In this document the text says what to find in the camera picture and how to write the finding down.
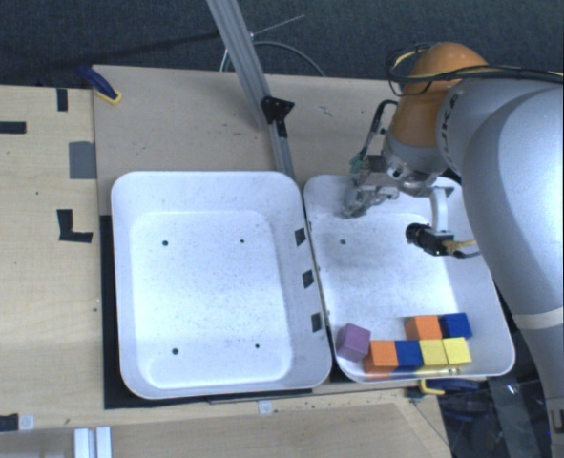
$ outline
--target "black cable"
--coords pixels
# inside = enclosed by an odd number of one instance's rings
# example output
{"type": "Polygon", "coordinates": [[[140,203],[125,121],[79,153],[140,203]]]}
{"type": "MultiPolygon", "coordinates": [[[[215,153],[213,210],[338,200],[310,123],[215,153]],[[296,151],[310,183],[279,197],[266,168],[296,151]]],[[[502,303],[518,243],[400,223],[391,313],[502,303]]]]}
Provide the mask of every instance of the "black cable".
{"type": "Polygon", "coordinates": [[[398,105],[398,102],[396,100],[384,100],[377,106],[377,109],[375,110],[375,115],[373,116],[373,120],[370,123],[370,129],[368,130],[368,135],[366,136],[365,145],[360,150],[360,153],[358,153],[359,159],[361,161],[366,156],[366,152],[368,151],[368,146],[370,146],[370,142],[372,141],[373,137],[377,134],[377,131],[379,129],[379,124],[381,124],[381,117],[384,114],[384,109],[386,108],[387,105],[398,105]]]}
{"type": "Polygon", "coordinates": [[[474,258],[477,256],[481,256],[481,252],[477,251],[475,253],[463,253],[462,251],[454,251],[453,252],[453,257],[457,258],[459,260],[465,260],[466,258],[474,258]]]}
{"type": "Polygon", "coordinates": [[[403,48],[392,52],[386,59],[386,71],[388,79],[397,83],[424,83],[428,82],[427,86],[419,93],[424,93],[429,84],[433,81],[452,81],[457,79],[467,78],[482,78],[482,79],[529,79],[537,81],[546,81],[550,83],[563,84],[563,74],[534,70],[530,68],[513,67],[506,65],[476,65],[459,68],[451,72],[437,73],[427,76],[410,76],[395,72],[396,67],[407,57],[412,54],[418,54],[431,48],[436,43],[419,43],[408,48],[403,48]]]}
{"type": "Polygon", "coordinates": [[[428,91],[428,89],[432,86],[432,82],[429,81],[423,90],[420,90],[419,92],[415,92],[414,94],[403,94],[402,92],[396,92],[396,90],[394,89],[394,84],[392,83],[391,80],[389,80],[388,83],[389,83],[389,88],[392,90],[392,93],[398,96],[399,98],[402,96],[417,96],[417,95],[425,94],[428,91]]]}
{"type": "MultiPolygon", "coordinates": [[[[49,63],[47,63],[47,68],[49,70],[65,70],[65,69],[73,69],[77,68],[80,65],[85,63],[93,64],[93,63],[110,63],[113,59],[123,58],[127,56],[132,56],[139,53],[146,53],[146,52],[156,52],[156,51],[169,51],[176,46],[181,46],[183,44],[194,44],[198,42],[205,42],[211,41],[215,39],[220,39],[220,34],[218,31],[207,32],[204,34],[192,35],[189,37],[180,37],[177,39],[167,39],[164,41],[157,41],[150,44],[144,44],[140,46],[134,46],[132,48],[125,48],[116,51],[103,51],[103,52],[94,52],[91,54],[80,55],[80,56],[71,56],[68,58],[56,59],[49,63]]],[[[38,63],[42,61],[40,56],[31,56],[32,62],[38,63]]],[[[30,73],[30,69],[27,69],[24,73],[17,73],[14,74],[13,77],[23,77],[27,76],[30,73]]]]}
{"type": "MultiPolygon", "coordinates": [[[[253,42],[252,44],[254,45],[255,48],[269,46],[271,48],[280,48],[280,49],[292,52],[292,53],[296,54],[298,57],[304,59],[309,64],[309,66],[311,66],[311,68],[313,68],[320,76],[326,77],[322,68],[320,68],[318,66],[318,64],[313,59],[311,59],[309,56],[307,56],[304,52],[301,52],[301,51],[297,50],[296,48],[293,48],[292,46],[288,46],[287,44],[283,44],[283,43],[277,42],[277,41],[256,41],[256,42],[253,42]]],[[[223,66],[223,70],[225,72],[228,71],[228,67],[229,67],[230,64],[231,64],[231,60],[228,59],[223,66]]]]}

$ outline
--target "wooden board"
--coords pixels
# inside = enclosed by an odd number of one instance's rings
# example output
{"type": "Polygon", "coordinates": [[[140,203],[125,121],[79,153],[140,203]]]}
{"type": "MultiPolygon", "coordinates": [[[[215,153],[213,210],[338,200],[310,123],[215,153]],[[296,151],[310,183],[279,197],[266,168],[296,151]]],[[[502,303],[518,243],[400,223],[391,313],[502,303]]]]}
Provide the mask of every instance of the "wooden board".
{"type": "Polygon", "coordinates": [[[122,457],[292,458],[449,456],[428,451],[393,404],[208,419],[113,430],[122,457]]]}
{"type": "MultiPolygon", "coordinates": [[[[185,73],[186,79],[198,75],[185,73]]],[[[274,90],[295,87],[291,77],[270,79],[274,90]]],[[[311,94],[309,87],[323,86],[320,80],[306,79],[305,96],[311,94]]],[[[371,91],[376,88],[370,82],[363,85],[347,80],[346,84],[347,99],[361,86],[371,91]]],[[[325,112],[333,117],[335,112],[330,109],[331,102],[317,102],[314,107],[297,105],[297,111],[301,107],[310,111],[307,115],[312,121],[303,129],[306,135],[312,135],[305,139],[305,143],[311,140],[312,152],[303,152],[298,139],[291,143],[299,149],[296,163],[303,165],[298,171],[304,177],[311,175],[309,168],[318,171],[316,163],[307,161],[318,148],[335,157],[347,156],[329,141],[317,138],[313,121],[332,120],[325,112]]],[[[348,130],[344,151],[353,151],[354,143],[361,147],[373,103],[363,107],[364,113],[356,109],[364,120],[351,131],[350,118],[339,114],[340,127],[335,130],[341,131],[341,136],[348,130]]],[[[145,423],[223,418],[231,424],[235,416],[259,419],[255,402],[104,410],[97,185],[94,179],[70,179],[69,174],[69,143],[94,141],[93,95],[69,90],[69,110],[58,112],[55,89],[0,86],[0,121],[25,121],[28,127],[25,135],[0,135],[0,415],[31,415],[36,429],[141,427],[145,423]],[[60,241],[57,209],[72,209],[73,229],[93,232],[92,242],[60,241]]],[[[331,162],[323,173],[335,173],[335,168],[344,167],[331,162]]],[[[356,406],[356,415],[360,415],[364,407],[392,406],[426,448],[446,449],[431,424],[442,428],[435,400],[426,419],[402,391],[362,387],[363,392],[345,394],[339,392],[356,392],[356,388],[327,385],[316,388],[307,399],[276,400],[275,409],[279,413],[306,410],[306,416],[315,409],[326,412],[329,407],[356,406]]],[[[397,438],[390,434],[387,439],[397,438]]]]}
{"type": "MultiPolygon", "coordinates": [[[[122,92],[116,106],[94,103],[101,214],[110,214],[114,181],[130,171],[275,169],[268,130],[256,127],[234,73],[95,68],[122,92]]],[[[377,105],[394,98],[380,81],[267,80],[274,96],[296,104],[285,123],[301,187],[315,175],[349,173],[377,105]]],[[[386,110],[384,124],[393,112],[386,110]]]]}

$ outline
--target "purple block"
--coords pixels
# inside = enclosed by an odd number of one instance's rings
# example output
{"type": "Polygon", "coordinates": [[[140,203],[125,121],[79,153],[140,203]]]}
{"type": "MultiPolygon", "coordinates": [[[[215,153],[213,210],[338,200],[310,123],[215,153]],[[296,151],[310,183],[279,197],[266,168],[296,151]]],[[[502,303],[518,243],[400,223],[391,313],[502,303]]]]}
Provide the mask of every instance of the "purple block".
{"type": "Polygon", "coordinates": [[[337,355],[359,362],[368,354],[370,331],[355,324],[346,324],[337,334],[337,355]]]}

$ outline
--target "blue clamp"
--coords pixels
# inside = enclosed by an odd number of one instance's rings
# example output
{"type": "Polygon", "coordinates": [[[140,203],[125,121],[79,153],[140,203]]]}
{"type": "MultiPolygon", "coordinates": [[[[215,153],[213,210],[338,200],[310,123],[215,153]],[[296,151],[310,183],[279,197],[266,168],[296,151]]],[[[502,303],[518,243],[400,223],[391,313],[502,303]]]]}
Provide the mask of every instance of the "blue clamp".
{"type": "Polygon", "coordinates": [[[105,100],[112,105],[116,105],[122,98],[122,94],[115,90],[108,80],[106,80],[93,68],[79,66],[78,75],[95,88],[97,96],[102,100],[105,100]]]}

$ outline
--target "yellow block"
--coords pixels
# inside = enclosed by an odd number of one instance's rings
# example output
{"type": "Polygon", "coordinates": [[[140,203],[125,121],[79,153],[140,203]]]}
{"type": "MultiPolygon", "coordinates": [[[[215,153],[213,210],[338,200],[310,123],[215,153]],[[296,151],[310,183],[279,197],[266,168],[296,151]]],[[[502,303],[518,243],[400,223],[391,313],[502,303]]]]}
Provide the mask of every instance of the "yellow block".
{"type": "Polygon", "coordinates": [[[472,361],[465,338],[445,338],[443,340],[443,347],[447,354],[449,366],[459,366],[472,361]]]}
{"type": "Polygon", "coordinates": [[[449,365],[443,340],[421,340],[419,347],[424,359],[423,369],[445,368],[449,365]]]}

